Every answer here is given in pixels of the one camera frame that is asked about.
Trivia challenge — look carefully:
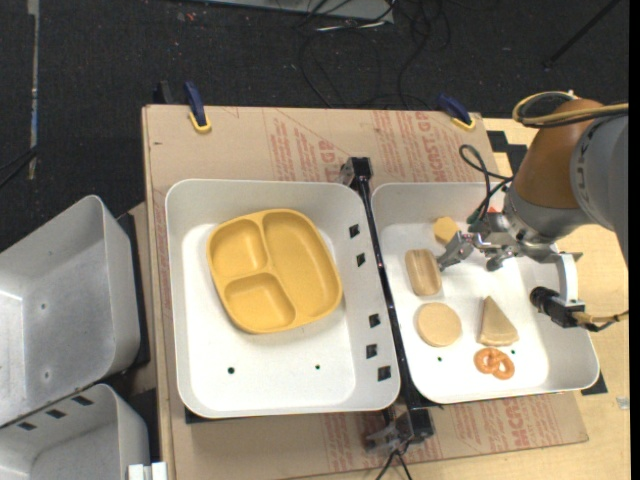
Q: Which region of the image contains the black cylinder on white bracket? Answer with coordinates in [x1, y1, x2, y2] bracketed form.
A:
[529, 251, 587, 330]

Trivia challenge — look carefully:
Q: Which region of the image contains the black block with thin wires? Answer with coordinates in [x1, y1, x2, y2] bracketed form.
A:
[341, 156, 376, 189]
[363, 406, 436, 455]

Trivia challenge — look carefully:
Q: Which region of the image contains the round tan biscuit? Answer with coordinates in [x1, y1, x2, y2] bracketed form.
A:
[412, 301, 464, 349]

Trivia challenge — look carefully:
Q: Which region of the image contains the tan wedge bread slice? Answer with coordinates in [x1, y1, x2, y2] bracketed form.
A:
[475, 295, 521, 348]

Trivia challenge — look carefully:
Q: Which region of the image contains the tan hot dog bun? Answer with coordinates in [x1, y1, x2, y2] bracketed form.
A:
[403, 248, 444, 298]

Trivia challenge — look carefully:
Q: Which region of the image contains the yellow divided plate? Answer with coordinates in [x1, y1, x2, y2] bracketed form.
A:
[205, 208, 345, 336]

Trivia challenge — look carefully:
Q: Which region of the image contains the white plastic tray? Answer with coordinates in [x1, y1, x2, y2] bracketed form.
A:
[0, 383, 152, 480]
[370, 181, 601, 406]
[164, 177, 402, 420]
[0, 193, 143, 428]

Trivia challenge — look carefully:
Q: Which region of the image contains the yellow hexagonal biscuit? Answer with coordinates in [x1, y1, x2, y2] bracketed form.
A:
[432, 216, 461, 246]

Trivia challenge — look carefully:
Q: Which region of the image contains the thin black rod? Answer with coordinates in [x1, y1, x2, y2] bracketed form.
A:
[356, 176, 419, 411]

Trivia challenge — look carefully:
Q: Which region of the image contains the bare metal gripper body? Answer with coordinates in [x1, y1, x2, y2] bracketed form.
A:
[471, 212, 560, 264]

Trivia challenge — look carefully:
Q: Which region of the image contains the brown cardboard board, red print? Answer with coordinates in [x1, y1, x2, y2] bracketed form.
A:
[141, 103, 591, 480]

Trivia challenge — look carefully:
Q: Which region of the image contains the orange pretzel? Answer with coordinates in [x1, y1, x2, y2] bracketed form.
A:
[472, 346, 516, 381]

